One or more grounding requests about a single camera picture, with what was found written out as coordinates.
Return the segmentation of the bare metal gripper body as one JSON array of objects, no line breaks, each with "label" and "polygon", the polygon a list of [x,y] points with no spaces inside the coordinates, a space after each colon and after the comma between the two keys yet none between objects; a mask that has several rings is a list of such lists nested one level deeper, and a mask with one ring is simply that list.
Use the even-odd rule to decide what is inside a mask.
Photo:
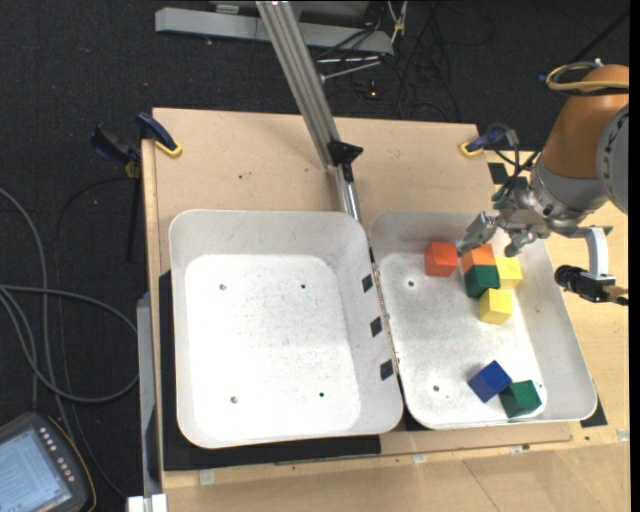
[{"label": "bare metal gripper body", "polygon": [[510,192],[501,188],[492,196],[492,202],[497,212],[496,225],[511,238],[522,235],[538,239],[551,235],[549,216],[554,204],[545,195],[540,196],[529,187]]}]

